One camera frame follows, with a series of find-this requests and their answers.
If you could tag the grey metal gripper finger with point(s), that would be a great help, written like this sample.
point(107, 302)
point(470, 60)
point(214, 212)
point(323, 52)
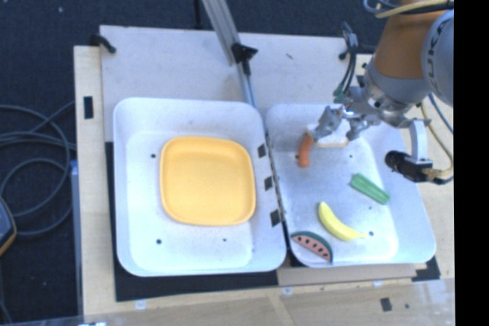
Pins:
point(355, 129)
point(328, 122)

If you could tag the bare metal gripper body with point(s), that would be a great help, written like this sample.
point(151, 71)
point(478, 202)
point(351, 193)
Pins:
point(366, 107)

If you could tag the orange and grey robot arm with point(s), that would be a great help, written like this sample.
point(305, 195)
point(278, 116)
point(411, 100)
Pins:
point(405, 46)

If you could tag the white bread slice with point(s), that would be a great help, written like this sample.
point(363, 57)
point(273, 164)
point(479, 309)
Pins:
point(336, 142)

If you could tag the orange sausage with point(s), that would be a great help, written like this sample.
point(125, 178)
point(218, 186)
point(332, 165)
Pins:
point(304, 154)

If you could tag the white plastic tray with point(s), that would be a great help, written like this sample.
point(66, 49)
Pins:
point(336, 172)
point(145, 202)

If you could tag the yellow banana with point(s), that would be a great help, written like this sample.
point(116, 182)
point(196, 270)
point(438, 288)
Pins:
point(333, 224)

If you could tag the watermelon slice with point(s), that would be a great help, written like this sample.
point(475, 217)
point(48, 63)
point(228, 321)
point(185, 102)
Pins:
point(315, 245)

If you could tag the yellow plate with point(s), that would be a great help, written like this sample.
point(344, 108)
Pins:
point(206, 181)

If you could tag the pale wood board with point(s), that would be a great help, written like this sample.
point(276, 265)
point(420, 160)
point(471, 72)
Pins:
point(91, 183)

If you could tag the black cylinder on white bracket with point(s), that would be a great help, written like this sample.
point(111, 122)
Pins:
point(409, 166)

